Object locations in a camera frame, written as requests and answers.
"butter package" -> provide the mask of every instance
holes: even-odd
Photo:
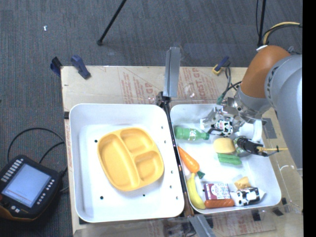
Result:
[[[229,199],[231,198],[227,183],[204,184],[206,199]]]

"black pole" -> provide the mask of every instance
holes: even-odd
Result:
[[[125,4],[126,1],[127,1],[127,0],[123,0],[123,1],[121,2],[121,4],[119,5],[119,7],[118,7],[116,13],[115,13],[114,16],[112,17],[112,19],[111,19],[110,23],[108,24],[107,28],[105,29],[103,35],[102,35],[102,36],[100,37],[100,39],[97,41],[97,44],[98,44],[98,45],[102,45],[102,44],[103,44],[102,41],[103,41],[105,35],[108,33],[109,29],[111,28],[112,24],[114,23],[116,17],[118,16],[120,10],[123,8],[123,6],[124,6],[124,4]]]
[[[263,30],[263,21],[265,19],[265,10],[266,10],[266,0],[262,2],[262,11],[261,11],[261,23],[260,23],[260,31],[259,31],[259,41],[258,47],[262,46],[262,30]]]

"yellow plate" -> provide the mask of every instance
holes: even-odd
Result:
[[[132,191],[158,180],[164,164],[150,135],[136,127],[104,135],[97,145],[104,173],[114,187]]]

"toy sausage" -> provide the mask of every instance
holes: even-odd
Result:
[[[219,208],[234,206],[235,202],[231,198],[227,199],[207,199],[204,202],[206,208]]]

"green bottle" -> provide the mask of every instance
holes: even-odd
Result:
[[[179,126],[175,126],[174,128],[174,135],[176,136],[176,139],[179,140],[189,140],[189,141],[195,141],[198,139],[208,140],[209,139],[209,133],[207,132],[199,132],[196,129],[193,128],[183,128]]]

